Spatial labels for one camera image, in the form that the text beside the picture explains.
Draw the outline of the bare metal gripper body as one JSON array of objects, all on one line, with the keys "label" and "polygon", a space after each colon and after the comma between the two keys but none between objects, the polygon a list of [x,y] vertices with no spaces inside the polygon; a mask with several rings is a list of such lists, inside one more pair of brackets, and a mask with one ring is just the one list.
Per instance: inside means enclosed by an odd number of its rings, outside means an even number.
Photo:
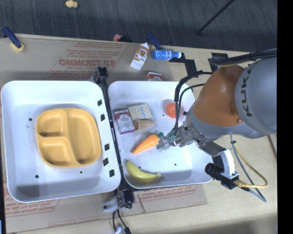
[{"label": "bare metal gripper body", "polygon": [[183,147],[195,143],[201,150],[207,150],[211,145],[211,139],[198,132],[192,125],[182,125],[169,132],[169,144]]}]

